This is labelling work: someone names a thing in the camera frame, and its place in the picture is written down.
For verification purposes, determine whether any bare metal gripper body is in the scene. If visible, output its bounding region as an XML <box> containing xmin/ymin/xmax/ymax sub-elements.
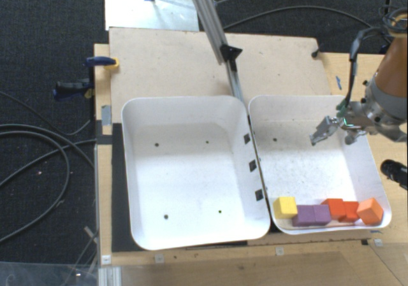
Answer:
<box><xmin>339</xmin><ymin>100</ymin><xmax>408</xmax><ymax>143</ymax></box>

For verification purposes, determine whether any white plastic tray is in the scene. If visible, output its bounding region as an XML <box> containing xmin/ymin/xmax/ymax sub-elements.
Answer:
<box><xmin>248</xmin><ymin>94</ymin><xmax>393</xmax><ymax>236</ymax></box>
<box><xmin>120</xmin><ymin>94</ymin><xmax>272</xmax><ymax>252</ymax></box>

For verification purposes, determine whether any red cube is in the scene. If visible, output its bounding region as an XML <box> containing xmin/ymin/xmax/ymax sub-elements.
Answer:
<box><xmin>321</xmin><ymin>198</ymin><xmax>347</xmax><ymax>220</ymax></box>
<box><xmin>339</xmin><ymin>201</ymin><xmax>361</xmax><ymax>223</ymax></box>

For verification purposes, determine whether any thin black rod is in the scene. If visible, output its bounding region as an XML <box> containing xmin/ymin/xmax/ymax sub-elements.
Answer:
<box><xmin>246</xmin><ymin>112</ymin><xmax>272</xmax><ymax>215</ymax></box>

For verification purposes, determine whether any orange cube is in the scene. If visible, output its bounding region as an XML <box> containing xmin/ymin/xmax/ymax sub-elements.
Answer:
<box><xmin>356</xmin><ymin>197</ymin><xmax>384</xmax><ymax>225</ymax></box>

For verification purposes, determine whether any purple cube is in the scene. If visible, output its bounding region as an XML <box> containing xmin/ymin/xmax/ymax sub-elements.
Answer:
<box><xmin>312</xmin><ymin>204</ymin><xmax>332</xmax><ymax>225</ymax></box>
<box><xmin>291</xmin><ymin>204</ymin><xmax>316</xmax><ymax>227</ymax></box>

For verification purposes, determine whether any yellow cube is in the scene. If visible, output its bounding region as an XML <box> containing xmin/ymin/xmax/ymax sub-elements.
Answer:
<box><xmin>272</xmin><ymin>196</ymin><xmax>299</xmax><ymax>220</ymax></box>

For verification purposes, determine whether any pale wood board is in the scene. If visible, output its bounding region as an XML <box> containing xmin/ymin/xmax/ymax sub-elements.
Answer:
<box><xmin>108</xmin><ymin>26</ymin><xmax>332</xmax><ymax>126</ymax></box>

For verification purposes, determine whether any black cylinder on white bracket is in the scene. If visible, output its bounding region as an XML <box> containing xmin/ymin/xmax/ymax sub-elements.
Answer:
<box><xmin>380</xmin><ymin>159</ymin><xmax>408</xmax><ymax>190</ymax></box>

